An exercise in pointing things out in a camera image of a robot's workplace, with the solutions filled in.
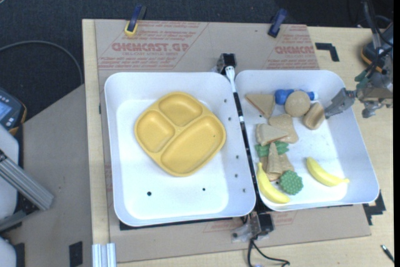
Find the toy banana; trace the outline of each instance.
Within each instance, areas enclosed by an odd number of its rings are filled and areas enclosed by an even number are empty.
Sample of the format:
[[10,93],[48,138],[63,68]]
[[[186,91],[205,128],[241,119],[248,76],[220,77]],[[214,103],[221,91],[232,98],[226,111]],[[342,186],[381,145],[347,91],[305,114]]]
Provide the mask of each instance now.
[[273,203],[286,204],[290,198],[284,193],[277,190],[269,181],[267,174],[263,170],[263,164],[258,163],[257,181],[260,192]]
[[333,174],[329,174],[325,169],[323,169],[319,163],[312,157],[307,158],[307,168],[311,175],[318,180],[321,184],[332,187],[337,186],[341,183],[349,183],[350,180],[347,178],[340,178]]

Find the electronic device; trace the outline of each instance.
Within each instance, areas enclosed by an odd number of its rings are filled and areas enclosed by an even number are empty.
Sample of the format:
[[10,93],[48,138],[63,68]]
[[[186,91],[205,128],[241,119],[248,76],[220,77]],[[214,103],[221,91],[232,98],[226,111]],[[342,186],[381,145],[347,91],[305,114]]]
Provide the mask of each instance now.
[[0,124],[15,134],[26,117],[26,107],[17,98],[0,88]]

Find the yellow plate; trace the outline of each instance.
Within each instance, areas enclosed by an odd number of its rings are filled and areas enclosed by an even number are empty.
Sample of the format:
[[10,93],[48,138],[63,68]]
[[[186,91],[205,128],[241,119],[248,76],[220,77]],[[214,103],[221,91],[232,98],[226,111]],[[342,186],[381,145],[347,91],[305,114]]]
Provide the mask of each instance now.
[[137,119],[134,133],[163,170],[181,177],[203,167],[226,140],[222,122],[196,98],[180,91],[148,107]]

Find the black cable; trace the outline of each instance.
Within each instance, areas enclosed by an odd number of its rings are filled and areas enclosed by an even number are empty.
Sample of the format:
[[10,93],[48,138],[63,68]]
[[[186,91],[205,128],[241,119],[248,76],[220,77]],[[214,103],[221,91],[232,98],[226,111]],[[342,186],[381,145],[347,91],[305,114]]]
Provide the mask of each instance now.
[[20,42],[18,42],[18,43],[9,44],[9,45],[7,45],[7,46],[5,46],[5,47],[0,48],[0,53],[1,53],[2,51],[7,50],[7,49],[10,49],[10,48],[13,48],[13,47],[17,47],[17,46],[22,46],[22,45],[24,45],[24,44],[45,44],[45,45],[48,45],[48,46],[56,47],[56,48],[60,49],[61,51],[63,51],[64,53],[66,53],[66,54],[72,59],[72,61],[74,62],[74,64],[76,65],[76,67],[77,67],[77,69],[78,69],[78,72],[79,72],[79,77],[80,77],[80,79],[81,79],[81,84],[83,84],[84,80],[83,80],[82,69],[81,69],[81,67],[80,67],[80,65],[79,65],[79,63],[78,63],[78,61],[75,59],[75,57],[74,57],[67,49],[65,49],[65,48],[63,48],[63,47],[61,47],[61,46],[59,46],[59,45],[57,45],[57,44],[50,43],[49,41],[42,41],[42,40],[20,41]]
[[282,263],[281,267],[285,267],[285,266],[289,266],[289,265],[290,265],[290,262],[287,261],[287,260],[285,260],[285,259],[272,258],[272,257],[268,257],[267,255],[265,255],[265,254],[257,247],[257,245],[254,243],[254,240],[256,240],[256,239],[257,239],[257,236],[251,238],[251,239],[250,239],[250,242],[249,242],[249,249],[248,249],[248,251],[247,251],[247,261],[248,261],[247,263],[249,264],[249,267],[253,267],[253,265],[251,264],[251,250],[252,250],[253,247],[254,247],[254,248],[259,252],[259,254],[260,254],[261,256],[263,256],[264,258],[269,259],[269,260],[274,260],[274,261],[280,261],[280,262]]

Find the white plastic tray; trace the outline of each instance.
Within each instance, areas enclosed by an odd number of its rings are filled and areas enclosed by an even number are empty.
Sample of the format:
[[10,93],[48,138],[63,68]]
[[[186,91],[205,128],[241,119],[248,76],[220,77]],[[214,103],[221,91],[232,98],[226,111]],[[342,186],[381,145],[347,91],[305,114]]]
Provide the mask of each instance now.
[[[245,100],[245,95],[274,94],[277,89],[303,89],[317,93],[318,101],[327,107],[344,87],[344,83],[337,74],[330,71],[248,70],[237,75],[236,87],[242,104],[254,169],[257,170],[259,158],[254,148],[257,144],[256,125],[266,122],[266,119]],[[284,107],[276,105],[272,115],[282,113]],[[291,201],[287,204],[272,203],[261,196],[266,206],[275,211],[287,211],[370,203],[377,198],[378,182],[352,109],[331,116],[317,130],[305,127],[301,118],[294,118],[294,126],[299,141],[289,145],[287,155],[297,174],[302,177],[304,187],[298,194],[290,196]],[[307,170],[308,156],[318,160],[328,172],[349,178],[350,183],[335,187],[318,183]]]
[[[188,177],[162,170],[134,137],[134,123],[160,97],[191,94],[223,123],[226,142]],[[244,216],[256,196],[232,89],[217,73],[116,73],[104,87],[114,209],[130,226]]]

